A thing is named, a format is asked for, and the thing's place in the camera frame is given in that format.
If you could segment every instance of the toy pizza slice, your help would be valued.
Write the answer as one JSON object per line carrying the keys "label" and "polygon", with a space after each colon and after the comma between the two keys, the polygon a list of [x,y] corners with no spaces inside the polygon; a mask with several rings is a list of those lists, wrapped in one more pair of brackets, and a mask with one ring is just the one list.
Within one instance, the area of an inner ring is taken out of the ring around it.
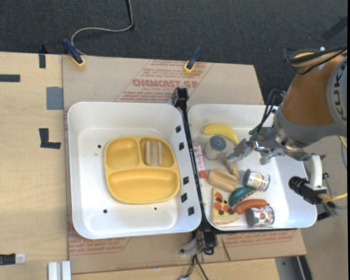
{"label": "toy pizza slice", "polygon": [[239,214],[233,211],[227,200],[224,200],[222,194],[213,187],[211,222],[218,225],[228,224],[239,218]]}

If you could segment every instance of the yellow divided plate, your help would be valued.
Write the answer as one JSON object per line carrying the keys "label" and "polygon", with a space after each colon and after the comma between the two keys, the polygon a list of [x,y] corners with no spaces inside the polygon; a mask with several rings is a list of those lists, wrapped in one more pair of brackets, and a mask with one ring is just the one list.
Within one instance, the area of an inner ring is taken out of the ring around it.
{"label": "yellow divided plate", "polygon": [[155,136],[123,136],[104,151],[110,194],[126,204],[151,204],[173,198],[180,175],[172,147]]}

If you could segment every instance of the dark gray carpet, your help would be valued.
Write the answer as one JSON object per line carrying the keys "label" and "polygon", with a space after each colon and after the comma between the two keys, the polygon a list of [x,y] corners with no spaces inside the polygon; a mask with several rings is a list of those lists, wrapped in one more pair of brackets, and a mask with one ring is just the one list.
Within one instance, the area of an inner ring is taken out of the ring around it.
{"label": "dark gray carpet", "polygon": [[[75,38],[86,54],[253,64],[265,100],[286,90],[294,71],[283,50],[347,43],[348,0],[131,0],[137,30],[87,31]],[[122,29],[125,0],[0,0],[0,51],[37,53],[83,27]]]}

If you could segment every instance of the metal can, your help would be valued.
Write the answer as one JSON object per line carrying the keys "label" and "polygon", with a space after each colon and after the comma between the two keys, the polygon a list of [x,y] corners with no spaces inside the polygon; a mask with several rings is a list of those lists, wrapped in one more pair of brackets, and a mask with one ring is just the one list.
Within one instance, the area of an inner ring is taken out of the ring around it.
{"label": "metal can", "polygon": [[249,226],[271,225],[275,222],[275,213],[269,205],[263,208],[249,208],[246,212]]}
{"label": "metal can", "polygon": [[216,160],[226,147],[226,140],[222,136],[215,135],[211,137],[209,142],[205,145],[204,156],[209,160]]}
{"label": "metal can", "polygon": [[263,175],[256,171],[246,170],[243,177],[243,184],[248,187],[257,189],[258,191],[266,191],[270,184],[270,175]]}

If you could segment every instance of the cardboard sheet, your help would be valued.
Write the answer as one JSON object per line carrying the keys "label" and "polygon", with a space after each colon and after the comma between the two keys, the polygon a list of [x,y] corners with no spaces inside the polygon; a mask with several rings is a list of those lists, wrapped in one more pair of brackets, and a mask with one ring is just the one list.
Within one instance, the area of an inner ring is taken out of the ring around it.
{"label": "cardboard sheet", "polygon": [[[200,103],[263,104],[254,67],[251,65],[196,63],[191,74],[185,62],[155,59],[84,56],[77,67],[63,56],[66,179],[69,180],[67,112],[77,102],[167,102],[174,88],[188,88],[188,108]],[[73,274],[168,267],[189,264],[179,256],[179,246],[191,233],[88,240],[75,232],[68,183],[68,243]],[[299,230],[218,235],[213,255],[202,262],[214,263],[305,254]]]}

